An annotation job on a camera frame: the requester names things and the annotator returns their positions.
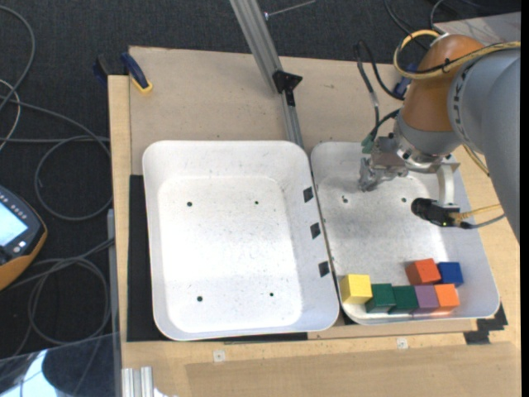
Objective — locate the green cube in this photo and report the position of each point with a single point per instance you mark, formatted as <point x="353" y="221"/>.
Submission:
<point x="405" y="297"/>
<point x="382" y="296"/>

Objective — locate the blue cube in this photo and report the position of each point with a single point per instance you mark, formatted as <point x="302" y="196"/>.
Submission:
<point x="451" y="272"/>

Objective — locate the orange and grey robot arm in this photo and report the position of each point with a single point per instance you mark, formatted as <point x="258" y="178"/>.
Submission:
<point x="483" y="97"/>

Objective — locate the white plastic tray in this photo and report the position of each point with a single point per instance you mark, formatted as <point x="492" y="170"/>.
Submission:
<point x="231" y="242"/>
<point x="380" y="238"/>

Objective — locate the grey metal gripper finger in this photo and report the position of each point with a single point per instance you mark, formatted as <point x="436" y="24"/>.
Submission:
<point x="363" y="178"/>
<point x="378" y="179"/>

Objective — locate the red-orange cube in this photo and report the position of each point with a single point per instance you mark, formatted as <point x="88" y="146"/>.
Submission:
<point x="423" y="270"/>

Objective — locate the black cylinder on white bracket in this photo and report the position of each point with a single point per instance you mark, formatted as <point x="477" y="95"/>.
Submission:
<point x="430" y="211"/>

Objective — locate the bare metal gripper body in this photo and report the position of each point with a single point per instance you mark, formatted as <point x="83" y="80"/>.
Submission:
<point x="390" y="155"/>

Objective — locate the brown flat board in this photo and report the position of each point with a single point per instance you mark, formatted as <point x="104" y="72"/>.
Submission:
<point x="206" y="97"/>

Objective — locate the orange cube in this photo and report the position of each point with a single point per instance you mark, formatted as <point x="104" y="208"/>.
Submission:
<point x="447" y="295"/>

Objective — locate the purple cube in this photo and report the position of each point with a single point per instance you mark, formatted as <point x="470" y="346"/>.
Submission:
<point x="427" y="296"/>

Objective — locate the yellow cube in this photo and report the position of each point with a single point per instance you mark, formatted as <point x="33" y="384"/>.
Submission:
<point x="356" y="288"/>

